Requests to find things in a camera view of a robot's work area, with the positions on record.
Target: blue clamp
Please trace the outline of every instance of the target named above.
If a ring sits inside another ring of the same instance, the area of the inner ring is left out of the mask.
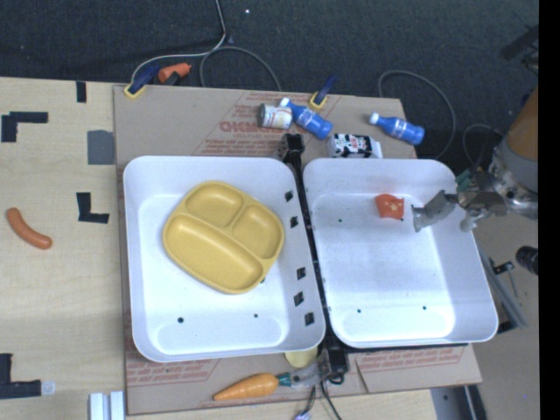
[[[147,66],[127,87],[124,94],[130,99],[135,100],[146,89],[146,84],[150,84],[159,72],[161,66]]]
[[[336,76],[336,74],[332,74],[327,78],[325,84],[323,84],[323,87],[311,96],[311,99],[309,100],[309,107],[311,109],[319,112],[323,108],[323,106],[325,106],[326,95],[329,93],[331,87],[334,85],[337,79],[338,77]]]

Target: orange object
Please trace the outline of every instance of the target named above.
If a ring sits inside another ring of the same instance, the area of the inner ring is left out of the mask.
[[[279,382],[273,374],[255,374],[223,389],[214,395],[213,399],[220,402],[254,396],[269,396],[277,389]]]
[[[382,218],[400,220],[404,216],[404,198],[397,198],[392,194],[380,194],[375,197],[375,204]]]
[[[8,218],[8,222],[10,223],[11,228],[14,229],[14,232],[16,232],[21,239],[29,242],[32,246],[39,249],[49,249],[53,245],[53,240],[51,240],[51,238],[36,232],[28,226],[19,210],[15,207],[8,209],[6,212],[6,218]]]
[[[533,90],[507,133],[507,144],[518,156],[538,160],[539,87]]]
[[[191,66],[186,62],[181,62],[180,64],[175,64],[174,66],[166,66],[157,73],[159,82],[166,82],[173,72],[177,72],[181,78],[185,78],[191,72]]]

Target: cardboard sheet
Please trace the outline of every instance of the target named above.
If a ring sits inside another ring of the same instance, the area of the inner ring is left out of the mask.
[[[122,86],[114,87],[115,152],[119,176],[119,218],[125,328],[128,413],[146,414],[195,410],[225,405],[305,400],[308,389],[280,388],[258,400],[213,402],[212,395],[247,376],[279,374],[291,367],[281,354],[244,358],[195,360],[161,364],[146,360],[134,347],[130,329],[130,301],[122,173],[133,158],[144,155],[201,155],[273,157],[286,131],[258,128],[261,103],[277,105],[284,96],[305,104],[309,94],[279,94],[245,90],[153,87],[129,100]],[[415,158],[410,145],[368,125],[375,111],[404,118],[398,100],[331,95],[321,115],[334,125],[332,133],[370,135],[381,143],[385,158]],[[304,136],[304,165],[326,156],[325,142],[300,128]],[[342,385],[330,385],[332,396],[357,396],[410,389],[474,384],[481,381],[472,346],[414,351],[353,353],[350,372]]]

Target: black tape mark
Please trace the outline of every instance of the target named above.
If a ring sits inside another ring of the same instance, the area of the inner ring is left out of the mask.
[[[78,200],[78,210],[80,211],[78,221],[98,222],[100,224],[107,224],[109,222],[109,213],[91,213],[90,192],[77,192],[76,199]]]
[[[41,380],[12,381],[11,353],[0,353],[0,399],[41,395]]]
[[[15,143],[18,140],[18,123],[47,123],[48,112],[10,112],[2,115],[2,138],[4,143]]]
[[[8,115],[2,115],[2,138],[3,143],[14,143],[18,138],[18,124]]]
[[[88,102],[88,91],[83,80],[76,81],[76,102]]]
[[[47,123],[48,112],[10,112],[10,118],[16,123]]]

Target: toy sausage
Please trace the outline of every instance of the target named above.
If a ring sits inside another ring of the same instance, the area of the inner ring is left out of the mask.
[[[39,249],[49,249],[53,245],[53,240],[51,240],[51,238],[36,232],[28,226],[19,210],[15,207],[8,209],[6,212],[6,218],[8,218],[8,222],[10,223],[11,228],[14,229],[14,232],[16,232],[21,239],[29,242],[32,246]]]

